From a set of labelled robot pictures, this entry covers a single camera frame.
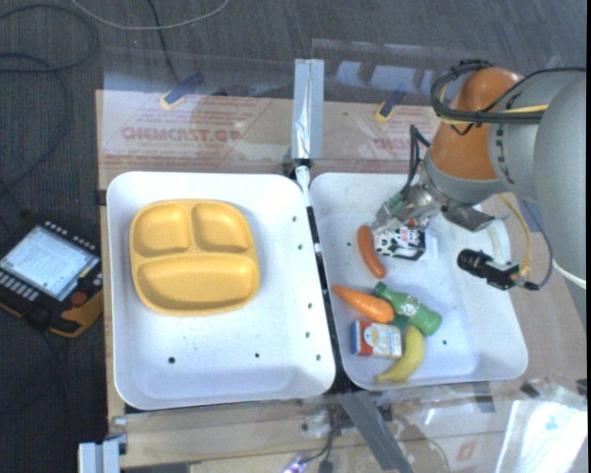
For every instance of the black and white cow carton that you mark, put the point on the black and white cow carton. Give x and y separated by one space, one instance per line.
404 245

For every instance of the yellow divided plate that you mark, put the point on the yellow divided plate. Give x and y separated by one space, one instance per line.
192 269

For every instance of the orange and white carton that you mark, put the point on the orange and white carton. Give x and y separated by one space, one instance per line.
376 339

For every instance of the white plastic tray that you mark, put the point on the white plastic tray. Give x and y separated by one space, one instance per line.
276 284
473 323

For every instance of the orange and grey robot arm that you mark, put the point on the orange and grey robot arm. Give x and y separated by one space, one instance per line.
537 155

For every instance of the orange sausage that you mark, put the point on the orange sausage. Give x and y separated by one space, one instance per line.
371 254

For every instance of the black cylinder on white bracket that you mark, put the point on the black cylinder on white bracket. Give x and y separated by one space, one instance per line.
475 262

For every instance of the brown cardboard board red print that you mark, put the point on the brown cardboard board red print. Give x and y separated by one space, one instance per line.
177 138

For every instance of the yellow banana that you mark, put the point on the yellow banana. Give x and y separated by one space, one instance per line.
410 360

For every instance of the green bottle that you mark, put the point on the green bottle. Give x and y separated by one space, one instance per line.
418 313

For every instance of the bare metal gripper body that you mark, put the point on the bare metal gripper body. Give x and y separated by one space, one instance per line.
418 200

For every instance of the orange carrot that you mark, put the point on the orange carrot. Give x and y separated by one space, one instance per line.
367 304

